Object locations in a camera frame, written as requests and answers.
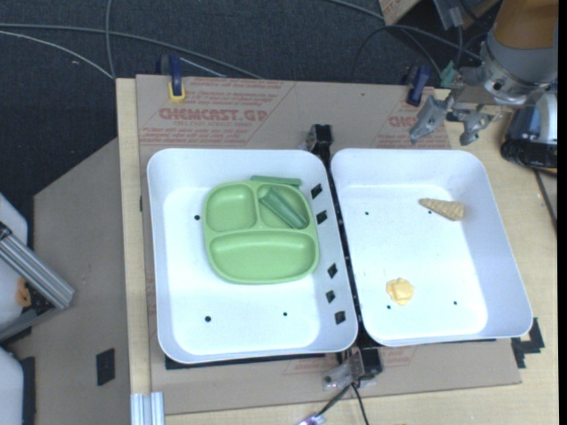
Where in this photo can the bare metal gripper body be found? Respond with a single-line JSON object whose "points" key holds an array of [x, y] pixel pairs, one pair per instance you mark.
{"points": [[476, 100]]}

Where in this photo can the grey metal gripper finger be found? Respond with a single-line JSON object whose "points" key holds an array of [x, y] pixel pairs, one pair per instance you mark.
{"points": [[427, 118], [475, 129]]}

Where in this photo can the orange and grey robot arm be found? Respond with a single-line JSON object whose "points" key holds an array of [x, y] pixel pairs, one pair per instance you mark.
{"points": [[527, 20]]}

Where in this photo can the tan waffle cone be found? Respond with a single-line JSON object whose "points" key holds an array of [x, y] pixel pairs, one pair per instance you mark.
{"points": [[445, 208]]}

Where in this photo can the white plastic tray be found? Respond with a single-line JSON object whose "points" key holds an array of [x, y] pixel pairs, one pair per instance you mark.
{"points": [[248, 321], [425, 255]]}

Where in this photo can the thin black rod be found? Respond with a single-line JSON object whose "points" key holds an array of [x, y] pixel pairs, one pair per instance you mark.
{"points": [[343, 241]]}

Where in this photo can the yellow ice cream scoop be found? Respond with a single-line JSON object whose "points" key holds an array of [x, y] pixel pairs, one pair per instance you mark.
{"points": [[400, 291]]}

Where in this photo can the brown cardboard board red print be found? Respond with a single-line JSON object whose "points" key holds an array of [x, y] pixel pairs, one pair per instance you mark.
{"points": [[248, 113]]}

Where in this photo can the green divided plate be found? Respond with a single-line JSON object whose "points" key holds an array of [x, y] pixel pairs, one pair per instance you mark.
{"points": [[261, 255]]}

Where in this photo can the black cylinder on white bracket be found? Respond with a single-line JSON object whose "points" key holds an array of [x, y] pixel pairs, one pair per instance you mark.
{"points": [[529, 142]]}

